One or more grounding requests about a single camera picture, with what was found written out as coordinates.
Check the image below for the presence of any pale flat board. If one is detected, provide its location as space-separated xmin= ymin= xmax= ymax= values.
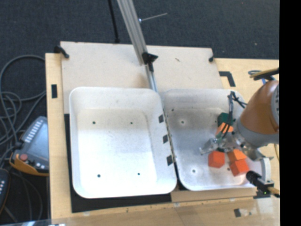
xmin=60 ymin=40 xmax=257 ymax=202

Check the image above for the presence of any green cube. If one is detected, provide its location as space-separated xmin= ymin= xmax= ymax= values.
xmin=217 ymin=112 xmax=236 ymax=127

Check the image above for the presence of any white plastic tray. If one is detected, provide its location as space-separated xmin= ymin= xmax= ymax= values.
xmin=69 ymin=86 xmax=178 ymax=199
xmin=162 ymin=88 xmax=262 ymax=192

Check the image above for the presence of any orange cube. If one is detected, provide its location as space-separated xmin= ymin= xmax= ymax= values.
xmin=207 ymin=150 xmax=226 ymax=169
xmin=229 ymin=159 xmax=250 ymax=177
xmin=227 ymin=149 xmax=248 ymax=162
xmin=215 ymin=122 xmax=235 ymax=137

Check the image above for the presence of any black cylinder on white bracket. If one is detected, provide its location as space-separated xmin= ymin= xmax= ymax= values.
xmin=246 ymin=157 xmax=275 ymax=198

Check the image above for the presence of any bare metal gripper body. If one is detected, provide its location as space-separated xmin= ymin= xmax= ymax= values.
xmin=217 ymin=131 xmax=260 ymax=160

